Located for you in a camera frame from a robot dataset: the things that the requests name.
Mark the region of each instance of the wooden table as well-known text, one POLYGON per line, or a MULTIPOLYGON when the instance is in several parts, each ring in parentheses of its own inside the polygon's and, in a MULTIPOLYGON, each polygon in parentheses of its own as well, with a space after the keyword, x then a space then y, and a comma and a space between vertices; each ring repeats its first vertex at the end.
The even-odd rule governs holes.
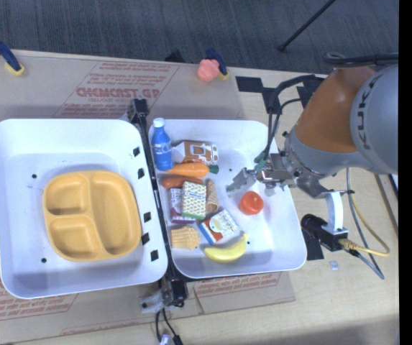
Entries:
MULTIPOLYGON (((262 79, 265 87, 275 88, 279 82, 300 73, 271 70, 230 68, 232 76, 249 76, 262 79)), ((240 92, 241 119, 267 123, 262 96, 259 93, 240 92)), ((298 97, 295 88, 289 88, 280 100, 298 97)), ((281 133, 289 131, 302 111, 299 103, 285 108, 276 142, 281 148, 281 133)), ((291 303, 233 310, 199 317, 171 320, 170 324, 185 345, 216 344, 394 344, 399 332, 399 272, 397 200, 384 193, 380 179, 372 173, 351 169, 352 189, 362 214, 375 232, 390 247, 389 257, 376 257, 385 279, 381 280, 363 261, 344 251, 330 252, 323 248, 324 259, 307 261, 302 268, 290 272, 296 300, 291 303)), ((346 189, 345 170, 323 182, 327 188, 346 189)), ((298 217, 305 214, 326 219, 324 200, 314 200, 302 191, 292 190, 298 217)), ((344 227, 349 238, 362 245, 354 225, 347 198, 344 202, 344 227)), ((362 229, 370 248, 383 248, 362 229)), ((161 331, 167 330, 161 322, 161 331)), ((157 344, 155 325, 94 331, 51 339, 28 342, 40 344, 157 344)))

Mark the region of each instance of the yellow banana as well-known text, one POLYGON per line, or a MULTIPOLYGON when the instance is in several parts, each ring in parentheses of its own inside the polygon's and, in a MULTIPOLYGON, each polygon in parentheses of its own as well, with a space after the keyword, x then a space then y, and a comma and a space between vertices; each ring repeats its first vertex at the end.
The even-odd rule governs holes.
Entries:
POLYGON ((246 252, 248 236, 249 234, 244 234, 239 241, 227 248, 206 247, 204 248, 204 254, 218 263, 232 262, 246 252))

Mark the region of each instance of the toy tomato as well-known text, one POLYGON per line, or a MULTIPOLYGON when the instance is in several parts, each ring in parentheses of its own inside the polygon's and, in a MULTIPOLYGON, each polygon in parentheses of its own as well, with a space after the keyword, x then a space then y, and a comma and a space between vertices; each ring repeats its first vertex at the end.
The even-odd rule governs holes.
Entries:
POLYGON ((246 215, 256 215, 263 208, 263 199, 256 192, 246 192, 239 202, 239 209, 246 215))

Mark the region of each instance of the white tray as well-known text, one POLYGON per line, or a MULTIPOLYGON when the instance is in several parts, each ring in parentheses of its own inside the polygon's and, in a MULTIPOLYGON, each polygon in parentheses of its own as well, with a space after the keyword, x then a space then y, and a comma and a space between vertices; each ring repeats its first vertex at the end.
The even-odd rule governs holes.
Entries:
MULTIPOLYGON (((267 197, 264 185, 255 183, 250 190, 262 196, 265 207, 254 216, 246 216, 238 209, 244 191, 231 198, 226 194, 226 186, 232 183, 233 177, 243 167, 255 167, 253 160, 266 146, 267 127, 264 124, 242 120, 167 119, 165 130, 173 144, 183 140, 196 140, 210 141, 217 145, 219 173, 209 173, 206 179, 215 182, 221 207, 228 210, 241 230, 249 234, 245 255, 227 264, 213 262, 204 255, 202 249, 209 244, 201 233, 198 249, 172 249, 173 262, 182 274, 202 279, 295 270, 304 264, 306 245, 288 188, 284 191, 278 188, 274 196, 267 197)), ((274 140, 271 151, 278 151, 274 140)), ((158 179, 163 174, 165 173, 157 171, 158 179)), ((167 228, 181 226, 170 222, 169 195, 161 185, 160 196, 167 228)))
POLYGON ((12 295, 40 298, 138 285, 159 280, 167 266, 145 151, 134 126, 94 119, 0 122, 0 271, 12 295), (50 245, 42 192, 57 175, 97 169, 129 181, 142 235, 150 240, 125 257, 71 262, 50 245))

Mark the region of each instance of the bottle label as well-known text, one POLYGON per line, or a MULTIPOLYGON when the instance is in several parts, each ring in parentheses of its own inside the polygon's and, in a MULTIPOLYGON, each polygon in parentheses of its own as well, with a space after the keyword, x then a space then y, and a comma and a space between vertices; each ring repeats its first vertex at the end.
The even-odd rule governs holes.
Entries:
POLYGON ((172 151, 172 144, 170 142, 166 143, 155 143, 153 145, 156 155, 163 155, 172 151))

